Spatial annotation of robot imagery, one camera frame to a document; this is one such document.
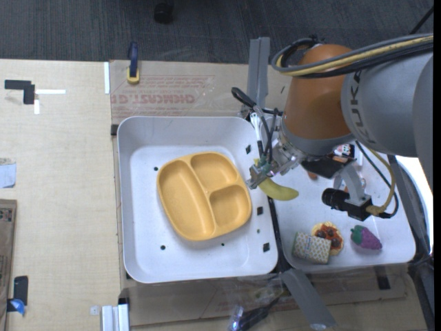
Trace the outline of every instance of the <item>black caster wheel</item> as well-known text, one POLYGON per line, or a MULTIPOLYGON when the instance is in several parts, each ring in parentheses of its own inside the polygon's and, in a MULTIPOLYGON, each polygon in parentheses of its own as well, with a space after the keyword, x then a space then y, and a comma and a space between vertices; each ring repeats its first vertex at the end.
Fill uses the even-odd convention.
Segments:
POLYGON ((159 23, 170 23, 173 21, 173 6, 166 3, 159 3, 154 8, 154 20, 159 23))

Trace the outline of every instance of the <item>toy food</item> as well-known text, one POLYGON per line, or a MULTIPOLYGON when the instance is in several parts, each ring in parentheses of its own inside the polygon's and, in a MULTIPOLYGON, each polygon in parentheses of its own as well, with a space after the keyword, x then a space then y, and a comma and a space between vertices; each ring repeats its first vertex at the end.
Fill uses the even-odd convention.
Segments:
POLYGON ((317 223, 311 229, 311 235, 331 241, 329 255, 337 255, 343 249, 343 238, 340 231, 332 222, 317 223))
POLYGON ((373 233, 363 225, 356 225, 351 229, 351 240, 364 249, 380 250, 382 244, 373 233))
POLYGON ((297 232, 294 238, 292 254, 295 257, 306 259, 314 263, 328 262, 331 241, 297 232))

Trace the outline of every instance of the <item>yellow cable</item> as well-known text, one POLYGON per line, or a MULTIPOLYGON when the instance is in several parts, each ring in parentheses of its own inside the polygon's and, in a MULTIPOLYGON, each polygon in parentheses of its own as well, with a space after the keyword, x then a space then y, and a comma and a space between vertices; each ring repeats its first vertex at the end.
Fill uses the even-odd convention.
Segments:
MULTIPOLYGON (((305 68, 302 70, 298 70, 298 71, 282 71, 280 72, 281 74, 286 74, 288 76, 303 76, 306 74, 311 74, 313 72, 320 72, 320 71, 325 71, 327 69, 330 68, 336 68, 338 66, 342 66, 342 65, 347 65, 347 64, 351 64, 354 61, 359 61, 359 60, 363 60, 369 57, 374 57, 380 54, 385 54, 403 47, 407 47, 407 46, 412 46, 415 44, 419 44, 419 43, 425 43, 428 41, 433 41, 433 35, 431 36, 427 36, 427 37, 420 37, 420 38, 416 38, 416 39, 412 39, 410 41, 402 41, 399 43, 394 43, 391 44, 389 46, 384 46, 384 47, 380 47, 380 48, 376 48, 373 50, 368 50, 366 52, 361 52, 360 54, 355 54, 352 55, 350 57, 345 57, 343 59, 339 59, 339 60, 335 60, 329 63, 324 63, 322 65, 319 66, 314 66, 312 68, 305 68)), ((282 59, 283 55, 281 55, 276 62, 276 65, 281 68, 281 59, 282 59)))
POLYGON ((383 204, 383 206, 371 205, 371 206, 367 206, 367 208, 366 208, 366 211, 368 213, 372 214, 373 216, 378 216, 380 213, 383 213, 387 209, 387 206, 391 203, 393 193, 395 192, 396 181, 395 181, 395 176, 393 175, 393 172, 392 172, 392 168, 385 161, 385 159, 383 159, 376 151, 371 150, 370 148, 368 148, 368 150, 371 151, 372 154, 381 161, 381 163, 383 163, 383 165, 388 169, 389 174, 391 175, 391 189, 389 191, 389 196, 387 197, 387 200, 383 204))

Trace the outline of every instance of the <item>light blue sticky note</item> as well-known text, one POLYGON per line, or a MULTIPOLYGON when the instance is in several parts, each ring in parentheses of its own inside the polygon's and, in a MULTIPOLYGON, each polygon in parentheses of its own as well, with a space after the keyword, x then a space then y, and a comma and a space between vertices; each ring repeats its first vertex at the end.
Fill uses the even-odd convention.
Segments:
POLYGON ((0 189, 13 188, 16 173, 17 165, 15 161, 8 158, 0 158, 0 189))

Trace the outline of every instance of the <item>table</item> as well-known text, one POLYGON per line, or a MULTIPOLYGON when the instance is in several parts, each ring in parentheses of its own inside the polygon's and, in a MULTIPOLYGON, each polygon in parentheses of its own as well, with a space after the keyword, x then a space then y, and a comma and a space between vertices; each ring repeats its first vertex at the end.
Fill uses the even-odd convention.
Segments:
MULTIPOLYGON (((246 66, 235 67, 245 77, 246 66)), ((0 70, 4 79, 28 80, 36 89, 66 90, 40 95, 35 114, 23 105, 21 91, 0 89, 0 157, 17 162, 15 187, 0 189, 2 199, 18 201, 12 279, 29 277, 26 314, 9 313, 7 330, 99 330, 94 307, 115 305, 121 291, 104 64, 1 60, 0 70)), ((425 329, 406 267, 392 268, 404 297, 329 306, 342 327, 425 329)), ((226 323, 204 319, 136 329, 224 330, 226 323)), ((254 329, 310 330, 300 310, 271 313, 254 329)))

